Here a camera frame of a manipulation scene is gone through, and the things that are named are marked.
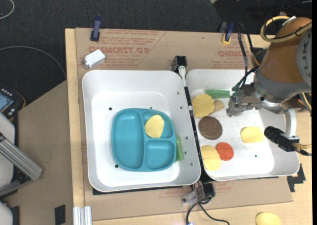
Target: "brown disc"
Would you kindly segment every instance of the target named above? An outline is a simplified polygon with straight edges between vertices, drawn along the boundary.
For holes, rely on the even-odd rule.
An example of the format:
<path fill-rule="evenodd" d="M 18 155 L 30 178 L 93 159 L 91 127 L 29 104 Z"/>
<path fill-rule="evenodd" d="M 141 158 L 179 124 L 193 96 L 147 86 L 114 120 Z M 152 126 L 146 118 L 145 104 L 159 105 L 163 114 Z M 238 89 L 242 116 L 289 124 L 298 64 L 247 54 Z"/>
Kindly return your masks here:
<path fill-rule="evenodd" d="M 222 126 L 213 116 L 205 116 L 198 124 L 200 133 L 209 140 L 216 140 L 222 135 Z"/>

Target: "wooden table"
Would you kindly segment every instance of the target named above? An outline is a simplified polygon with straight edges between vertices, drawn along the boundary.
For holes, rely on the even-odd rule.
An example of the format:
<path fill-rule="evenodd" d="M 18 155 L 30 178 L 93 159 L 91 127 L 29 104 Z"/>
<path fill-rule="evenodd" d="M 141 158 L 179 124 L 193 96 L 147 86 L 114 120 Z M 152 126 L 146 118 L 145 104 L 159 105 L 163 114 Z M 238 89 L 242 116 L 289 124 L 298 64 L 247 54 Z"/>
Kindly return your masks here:
<path fill-rule="evenodd" d="M 267 44 L 260 36 L 252 36 L 255 47 L 265 47 Z M 75 29 L 65 30 L 66 40 L 66 62 L 67 62 L 67 84 L 69 101 L 69 124 L 70 124 L 70 145 L 71 145 L 71 166 L 72 166 L 72 187 L 74 207 L 85 206 L 82 146 L 80 130 L 80 110 L 78 104 L 78 76 L 77 76 L 77 55 L 76 55 L 76 33 Z M 311 117 L 307 112 L 297 113 L 298 130 L 297 135 L 301 137 L 303 144 L 311 143 Z M 270 204 L 260 206 L 248 206 L 239 208 L 218 209 L 209 211 L 210 215 L 224 219 L 231 225 L 253 225 L 255 216 L 260 212 L 272 212 L 280 216 L 282 224 L 298 225 L 313 224 L 312 222 L 312 158 L 300 156 L 300 163 L 306 176 L 303 184 L 295 186 L 296 192 L 292 194 L 294 201 L 281 204 Z M 105 221 L 94 221 L 95 225 L 184 225 L 186 213 L 143 216 L 135 218 L 114 219 Z M 218 224 L 211 221 L 203 211 L 192 212 L 190 221 L 196 225 Z"/>

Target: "blue clamp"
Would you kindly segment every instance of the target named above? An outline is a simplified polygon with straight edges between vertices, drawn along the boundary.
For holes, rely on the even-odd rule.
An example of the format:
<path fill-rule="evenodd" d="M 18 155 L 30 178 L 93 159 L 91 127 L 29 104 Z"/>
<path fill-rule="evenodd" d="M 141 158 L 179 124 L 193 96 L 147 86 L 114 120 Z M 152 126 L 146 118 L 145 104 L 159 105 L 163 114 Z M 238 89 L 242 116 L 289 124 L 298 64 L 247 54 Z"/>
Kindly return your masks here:
<path fill-rule="evenodd" d="M 232 31 L 233 31 L 233 21 L 230 21 L 227 32 L 223 35 L 223 38 L 222 38 L 223 44 L 225 44 L 225 45 L 230 44 Z"/>
<path fill-rule="evenodd" d="M 99 41 L 100 25 L 101 25 L 101 15 L 97 14 L 96 17 L 95 17 L 94 30 L 91 32 L 91 36 L 90 36 L 90 40 L 91 41 L 94 41 L 94 42 L 98 42 Z"/>

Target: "blue plate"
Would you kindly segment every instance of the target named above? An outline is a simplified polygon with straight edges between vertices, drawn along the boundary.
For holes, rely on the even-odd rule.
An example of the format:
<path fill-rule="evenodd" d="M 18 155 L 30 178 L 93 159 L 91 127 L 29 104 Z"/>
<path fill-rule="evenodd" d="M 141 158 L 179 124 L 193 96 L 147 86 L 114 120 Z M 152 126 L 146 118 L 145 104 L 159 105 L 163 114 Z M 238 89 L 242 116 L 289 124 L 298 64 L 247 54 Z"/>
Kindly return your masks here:
<path fill-rule="evenodd" d="M 148 119 L 160 115 L 164 120 L 161 138 L 151 138 L 144 130 Z M 164 113 L 147 109 L 125 109 L 112 123 L 113 158 L 127 170 L 158 171 L 170 167 L 176 158 L 176 134 L 171 119 Z"/>

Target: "red circle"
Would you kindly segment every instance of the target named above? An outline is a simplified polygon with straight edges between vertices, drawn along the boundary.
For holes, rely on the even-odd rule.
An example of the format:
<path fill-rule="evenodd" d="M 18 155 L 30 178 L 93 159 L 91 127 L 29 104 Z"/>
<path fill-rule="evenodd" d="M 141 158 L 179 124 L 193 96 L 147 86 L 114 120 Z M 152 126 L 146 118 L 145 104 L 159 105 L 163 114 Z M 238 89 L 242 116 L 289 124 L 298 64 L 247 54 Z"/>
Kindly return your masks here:
<path fill-rule="evenodd" d="M 222 159 L 223 161 L 228 161 L 232 159 L 234 155 L 233 148 L 226 142 L 219 142 L 216 145 L 216 150 L 218 151 L 220 159 Z"/>

